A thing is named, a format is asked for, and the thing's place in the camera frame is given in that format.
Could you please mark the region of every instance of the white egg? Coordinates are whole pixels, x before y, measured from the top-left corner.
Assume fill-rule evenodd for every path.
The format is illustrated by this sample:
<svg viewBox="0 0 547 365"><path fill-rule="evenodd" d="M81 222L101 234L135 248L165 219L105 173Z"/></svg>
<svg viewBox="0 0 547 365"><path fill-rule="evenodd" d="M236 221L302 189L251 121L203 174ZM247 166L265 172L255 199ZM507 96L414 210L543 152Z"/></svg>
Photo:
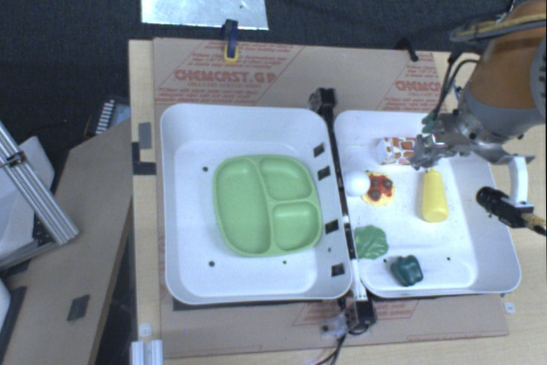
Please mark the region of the white egg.
<svg viewBox="0 0 547 365"><path fill-rule="evenodd" d="M368 192L370 179L360 170L352 170L344 174L344 189L350 197L361 197Z"/></svg>

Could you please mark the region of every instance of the table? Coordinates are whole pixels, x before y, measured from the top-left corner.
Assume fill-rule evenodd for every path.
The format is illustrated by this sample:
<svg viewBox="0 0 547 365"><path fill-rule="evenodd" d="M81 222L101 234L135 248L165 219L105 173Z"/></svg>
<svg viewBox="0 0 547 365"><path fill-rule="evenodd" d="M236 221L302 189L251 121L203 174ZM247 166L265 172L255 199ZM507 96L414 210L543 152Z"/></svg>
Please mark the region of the table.
<svg viewBox="0 0 547 365"><path fill-rule="evenodd" d="M132 141L138 142L139 124L154 120L153 44L150 41L132 41L129 45L132 99ZM438 71L443 72L447 54L434 53ZM545 127L535 127L524 139L509 142L508 150L520 154L534 154L536 161L529 166L529 200L536 212L545 216ZM155 146L140 150L141 162L156 160ZM509 172L493 168L498 188L509 191ZM140 329L140 339L158 339L160 334L158 243L156 213L156 182L154 175L141 174L133 181L134 238L137 281L137 321L150 324ZM547 354L547 346L540 339L547 332L547 303L545 293L545 239L528 230L512 230L522 270L520 286L503 298L515 306L515 313L507 315L509 336L480 339L439 340L436 342L368 345L343 348L338 364L353 363L535 363ZM199 364L278 364L318 362L329 350L296 350L260 354L190 357L166 360L167 365Z"/></svg>

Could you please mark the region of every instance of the pizza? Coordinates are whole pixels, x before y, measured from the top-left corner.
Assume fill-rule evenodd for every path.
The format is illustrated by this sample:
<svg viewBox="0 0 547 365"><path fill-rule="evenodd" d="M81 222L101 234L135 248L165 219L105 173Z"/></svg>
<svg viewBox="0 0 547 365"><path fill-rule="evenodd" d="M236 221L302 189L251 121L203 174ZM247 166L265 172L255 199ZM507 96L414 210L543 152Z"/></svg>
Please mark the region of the pizza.
<svg viewBox="0 0 547 365"><path fill-rule="evenodd" d="M380 172L367 171L367 175L370 179L370 188L361 198L376 207L390 204L395 197L393 181Z"/></svg>

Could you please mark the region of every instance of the green plate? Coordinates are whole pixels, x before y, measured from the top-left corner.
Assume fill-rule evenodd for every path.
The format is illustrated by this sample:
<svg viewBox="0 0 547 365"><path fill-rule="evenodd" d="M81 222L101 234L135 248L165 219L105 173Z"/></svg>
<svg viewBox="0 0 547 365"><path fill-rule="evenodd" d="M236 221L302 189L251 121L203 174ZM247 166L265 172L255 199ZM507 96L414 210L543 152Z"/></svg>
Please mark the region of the green plate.
<svg viewBox="0 0 547 365"><path fill-rule="evenodd" d="M216 221L226 244L242 256L306 250L323 220L308 169L289 156L240 156L215 170Z"/></svg>

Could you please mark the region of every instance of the blue clamp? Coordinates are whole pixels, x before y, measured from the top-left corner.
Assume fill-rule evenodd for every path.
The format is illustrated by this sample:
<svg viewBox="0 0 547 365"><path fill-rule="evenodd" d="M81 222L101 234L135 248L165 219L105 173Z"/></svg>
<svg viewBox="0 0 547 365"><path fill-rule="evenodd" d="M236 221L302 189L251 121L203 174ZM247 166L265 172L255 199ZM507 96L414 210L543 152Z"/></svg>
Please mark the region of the blue clamp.
<svg viewBox="0 0 547 365"><path fill-rule="evenodd" d="M224 46L224 61L237 62L239 58L238 50L238 21L226 20L221 29L221 38L226 40Z"/></svg>

